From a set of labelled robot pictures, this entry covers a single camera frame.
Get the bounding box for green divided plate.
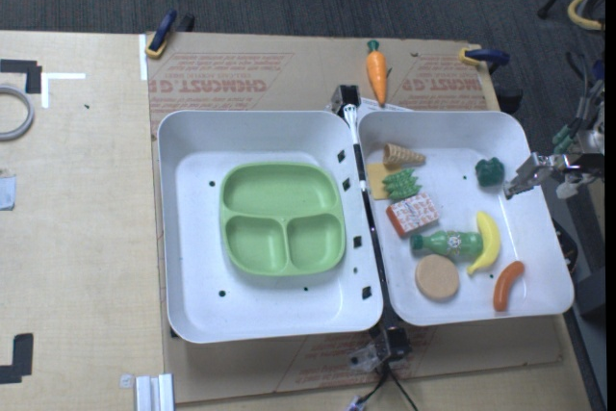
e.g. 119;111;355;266
219;162;347;277

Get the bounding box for yellow cheese slice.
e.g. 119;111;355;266
366;162;394;201

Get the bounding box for tan round biscuit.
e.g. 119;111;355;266
414;253;461;303

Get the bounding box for orange and white carton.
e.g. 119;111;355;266
385;192;442;238

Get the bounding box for green pea pods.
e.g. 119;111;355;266
381;167;424;202

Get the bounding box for yellow banana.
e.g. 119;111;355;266
466;210;501;276

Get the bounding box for white plastic tray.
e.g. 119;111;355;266
157;110;385;345
357;110;576;327

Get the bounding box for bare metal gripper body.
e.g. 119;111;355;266
548;127;606;175

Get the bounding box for brown cardboard board red print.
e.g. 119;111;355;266
145;32;564;405

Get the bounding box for dark green broccoli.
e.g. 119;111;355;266
475;157;506;188

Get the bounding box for thin black and white rod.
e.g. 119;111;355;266
343;104;396;331

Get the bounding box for orange sausage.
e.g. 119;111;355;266
492;260;526;313

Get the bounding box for green bottle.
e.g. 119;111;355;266
409;229;484;264

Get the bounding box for tan waffle cone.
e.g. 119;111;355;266
382;142;427;168

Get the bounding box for orange carrot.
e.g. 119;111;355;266
365;39;393;108

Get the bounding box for white paper sheet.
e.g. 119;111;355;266
358;96;415;114

